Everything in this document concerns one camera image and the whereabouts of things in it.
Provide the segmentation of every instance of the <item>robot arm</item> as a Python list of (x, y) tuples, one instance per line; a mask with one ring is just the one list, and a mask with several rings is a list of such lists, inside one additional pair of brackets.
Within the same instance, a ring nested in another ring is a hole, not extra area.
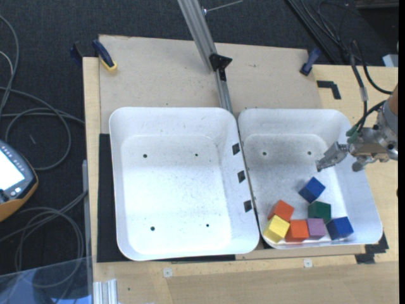
[(398, 160), (398, 85), (377, 111), (373, 127), (363, 127), (359, 132), (350, 130), (347, 144), (334, 142), (328, 148), (324, 157), (316, 161), (318, 171), (341, 162), (348, 154), (357, 158), (352, 166), (355, 172), (377, 160)]

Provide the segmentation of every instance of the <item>blue block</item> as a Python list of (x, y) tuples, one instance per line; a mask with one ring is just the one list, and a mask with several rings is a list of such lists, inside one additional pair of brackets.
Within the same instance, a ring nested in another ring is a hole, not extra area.
[(318, 179), (312, 177), (310, 181), (298, 192), (308, 203), (316, 200), (325, 190), (325, 186)]
[(332, 240), (346, 238), (354, 232), (347, 217), (335, 218), (329, 221), (327, 229)]

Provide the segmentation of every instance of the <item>green block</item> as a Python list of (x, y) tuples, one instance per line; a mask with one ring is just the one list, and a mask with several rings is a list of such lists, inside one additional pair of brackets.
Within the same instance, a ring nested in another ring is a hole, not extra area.
[(324, 223), (330, 221), (331, 212), (330, 204), (321, 201), (314, 201), (308, 206), (308, 217), (310, 219), (323, 219)]

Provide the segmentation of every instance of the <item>yellow block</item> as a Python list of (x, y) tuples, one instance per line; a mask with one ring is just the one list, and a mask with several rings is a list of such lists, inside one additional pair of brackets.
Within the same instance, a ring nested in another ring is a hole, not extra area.
[(282, 238), (285, 237), (289, 227), (290, 224), (287, 221), (283, 220), (277, 215), (274, 215), (271, 220), (267, 222), (263, 235), (274, 243), (278, 243)]

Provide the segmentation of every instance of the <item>wooden table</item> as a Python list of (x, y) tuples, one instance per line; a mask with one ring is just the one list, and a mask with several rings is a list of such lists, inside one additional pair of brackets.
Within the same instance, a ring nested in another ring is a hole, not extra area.
[[(94, 281), (116, 279), (120, 303), (398, 303), (398, 166), (397, 162), (366, 167), (389, 249), (375, 264), (357, 264), (354, 254), (365, 246), (302, 250), (256, 250), (232, 262), (96, 262), (98, 143), (101, 131), (99, 60), (84, 59), (84, 97), (89, 167), (90, 221)], [(375, 82), (393, 89), (397, 68), (370, 68)], [(316, 65), (311, 80), (334, 81), (342, 96), (319, 89), (321, 105), (341, 111), (355, 123), (362, 115), (356, 79), (349, 66)], [(370, 105), (386, 98), (368, 88)], [(304, 259), (312, 267), (304, 268)], [(165, 277), (170, 268), (173, 277)]]

